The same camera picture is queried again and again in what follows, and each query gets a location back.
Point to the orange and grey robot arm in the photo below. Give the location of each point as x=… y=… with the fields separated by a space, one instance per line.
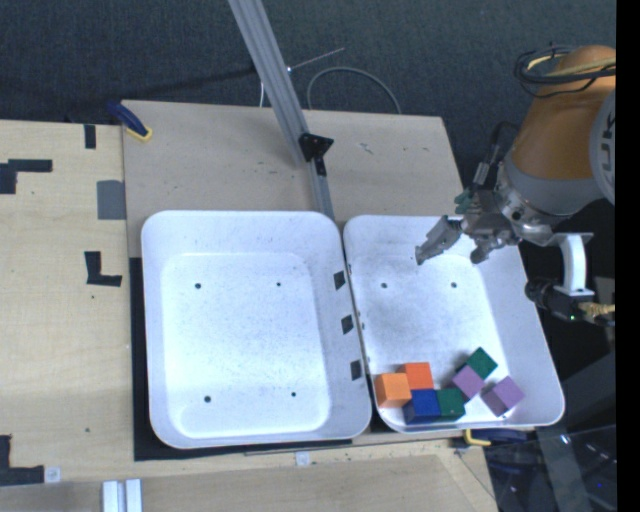
x=560 y=135

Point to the orange cube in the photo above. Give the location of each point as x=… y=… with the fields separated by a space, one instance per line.
x=419 y=375
x=393 y=390

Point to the black cylinder on white bracket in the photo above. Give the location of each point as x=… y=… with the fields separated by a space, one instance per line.
x=567 y=285

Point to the green cube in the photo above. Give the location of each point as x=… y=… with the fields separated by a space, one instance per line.
x=480 y=363
x=451 y=403

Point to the blue cube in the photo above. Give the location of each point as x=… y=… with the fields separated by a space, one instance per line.
x=424 y=406

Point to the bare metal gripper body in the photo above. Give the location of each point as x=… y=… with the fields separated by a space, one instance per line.
x=505 y=220

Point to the purple cube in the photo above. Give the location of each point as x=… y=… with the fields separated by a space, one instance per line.
x=468 y=382
x=502 y=396

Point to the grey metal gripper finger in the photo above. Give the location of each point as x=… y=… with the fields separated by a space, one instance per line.
x=484 y=250
x=434 y=245

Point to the pale wood board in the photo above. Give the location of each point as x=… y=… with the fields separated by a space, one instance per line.
x=280 y=165

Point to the white plastic tray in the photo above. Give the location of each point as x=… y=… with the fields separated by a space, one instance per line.
x=245 y=325
x=430 y=310

